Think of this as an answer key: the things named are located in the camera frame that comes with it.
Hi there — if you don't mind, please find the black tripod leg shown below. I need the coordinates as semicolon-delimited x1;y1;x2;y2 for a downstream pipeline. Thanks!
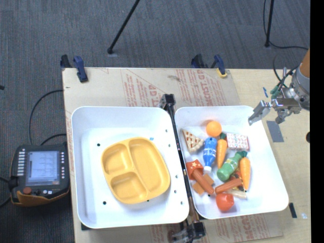
263;0;277;48
107;0;147;55

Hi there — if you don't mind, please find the blue toy bottle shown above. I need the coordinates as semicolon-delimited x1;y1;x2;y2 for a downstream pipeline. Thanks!
202;136;219;174

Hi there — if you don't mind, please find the white plastic tray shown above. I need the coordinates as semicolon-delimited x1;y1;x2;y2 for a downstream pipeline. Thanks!
174;105;290;220
70;106;190;230

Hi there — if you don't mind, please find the brown cardboard board, red print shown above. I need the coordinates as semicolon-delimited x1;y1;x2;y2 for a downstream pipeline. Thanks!
61;67;285;243

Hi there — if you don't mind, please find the green toy bottle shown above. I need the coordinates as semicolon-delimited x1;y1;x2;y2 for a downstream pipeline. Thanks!
216;151;244;183

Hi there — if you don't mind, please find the yellow divided plate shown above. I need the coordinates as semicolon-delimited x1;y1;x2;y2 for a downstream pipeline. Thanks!
100;136;172;205

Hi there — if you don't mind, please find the red carton with yellow star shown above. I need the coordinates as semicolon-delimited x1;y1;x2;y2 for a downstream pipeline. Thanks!
185;160;205;181

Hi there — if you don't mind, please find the brown toy sausage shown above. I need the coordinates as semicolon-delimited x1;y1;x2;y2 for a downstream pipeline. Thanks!
214;177;244;195
192;170;215;195

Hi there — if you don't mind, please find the orange ball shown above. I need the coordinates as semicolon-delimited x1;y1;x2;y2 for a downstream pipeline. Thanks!
205;120;223;138

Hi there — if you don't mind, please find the cream toy food piece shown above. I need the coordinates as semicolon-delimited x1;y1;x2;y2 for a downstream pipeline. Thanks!
226;188;248;200

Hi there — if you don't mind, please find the red and white carton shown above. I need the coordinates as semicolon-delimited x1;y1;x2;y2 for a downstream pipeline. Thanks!
225;133;250;152

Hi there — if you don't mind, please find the toy pie slice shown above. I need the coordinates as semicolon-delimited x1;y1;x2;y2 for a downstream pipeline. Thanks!
182;128;205;154

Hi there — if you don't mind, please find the orange carrot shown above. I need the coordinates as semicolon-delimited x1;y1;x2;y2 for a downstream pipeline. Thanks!
238;151;252;192
215;132;229;170

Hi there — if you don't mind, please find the orange toy biscuit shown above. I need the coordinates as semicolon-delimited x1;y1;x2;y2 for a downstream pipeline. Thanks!
191;173;215;195

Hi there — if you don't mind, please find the red toy tomato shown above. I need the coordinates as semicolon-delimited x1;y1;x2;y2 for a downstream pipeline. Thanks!
215;192;235;213

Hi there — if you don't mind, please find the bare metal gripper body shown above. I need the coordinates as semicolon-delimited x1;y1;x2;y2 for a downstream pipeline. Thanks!
271;86;311;115

